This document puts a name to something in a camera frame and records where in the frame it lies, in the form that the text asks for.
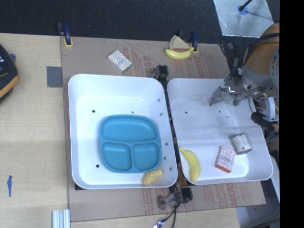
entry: tin can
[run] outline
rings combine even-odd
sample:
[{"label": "tin can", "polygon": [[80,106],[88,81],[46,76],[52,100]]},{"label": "tin can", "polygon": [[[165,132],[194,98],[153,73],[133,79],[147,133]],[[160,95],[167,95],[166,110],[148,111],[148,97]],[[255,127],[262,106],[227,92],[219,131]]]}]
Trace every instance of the tin can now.
[{"label": "tin can", "polygon": [[246,134],[240,133],[232,138],[232,142],[234,144],[235,150],[237,154],[245,154],[250,152],[251,146],[248,142]]}]

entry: wooden table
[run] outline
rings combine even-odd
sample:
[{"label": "wooden table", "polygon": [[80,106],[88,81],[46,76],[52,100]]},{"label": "wooden table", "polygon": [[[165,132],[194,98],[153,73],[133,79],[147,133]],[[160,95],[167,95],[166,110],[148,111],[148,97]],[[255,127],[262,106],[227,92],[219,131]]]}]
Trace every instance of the wooden table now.
[{"label": "wooden table", "polygon": [[[12,93],[0,104],[0,227],[50,228],[52,211],[69,209],[63,91],[47,87],[47,67],[61,67],[60,37],[0,34],[0,44],[16,55],[20,73]],[[162,217],[75,222],[71,227],[150,228]],[[172,220],[165,227],[171,227]],[[174,227],[239,224],[231,208],[178,213]]]}]

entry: cracker box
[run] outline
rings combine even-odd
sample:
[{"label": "cracker box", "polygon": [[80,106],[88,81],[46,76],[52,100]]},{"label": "cracker box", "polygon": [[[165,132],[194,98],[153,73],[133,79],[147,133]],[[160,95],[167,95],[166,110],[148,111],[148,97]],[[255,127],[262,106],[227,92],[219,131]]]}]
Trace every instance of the cracker box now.
[{"label": "cracker box", "polygon": [[233,149],[224,145],[220,146],[215,167],[221,169],[222,171],[230,173],[235,156],[236,152]]},{"label": "cracker box", "polygon": [[119,70],[124,73],[133,63],[127,59],[119,50],[116,50],[107,57],[107,60]]}]

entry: black carpet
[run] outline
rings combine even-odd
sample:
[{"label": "black carpet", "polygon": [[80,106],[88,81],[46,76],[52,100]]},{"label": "black carpet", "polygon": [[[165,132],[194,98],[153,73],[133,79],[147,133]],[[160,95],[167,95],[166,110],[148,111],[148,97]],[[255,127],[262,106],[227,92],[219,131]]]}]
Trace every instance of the black carpet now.
[{"label": "black carpet", "polygon": [[[280,0],[266,1],[280,22]],[[199,43],[222,37],[213,0],[0,0],[0,9],[0,33],[56,35],[64,21],[77,37],[170,41],[179,29],[185,41],[192,30]],[[240,54],[252,40],[229,39]]]}]

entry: silver panel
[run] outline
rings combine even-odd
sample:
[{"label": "silver panel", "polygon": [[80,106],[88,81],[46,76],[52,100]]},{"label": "silver panel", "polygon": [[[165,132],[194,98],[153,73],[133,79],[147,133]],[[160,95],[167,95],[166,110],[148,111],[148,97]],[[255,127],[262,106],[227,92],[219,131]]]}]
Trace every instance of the silver panel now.
[{"label": "silver panel", "polygon": [[252,0],[240,12],[239,6],[248,0],[213,0],[224,36],[259,38],[274,24],[266,0]]}]

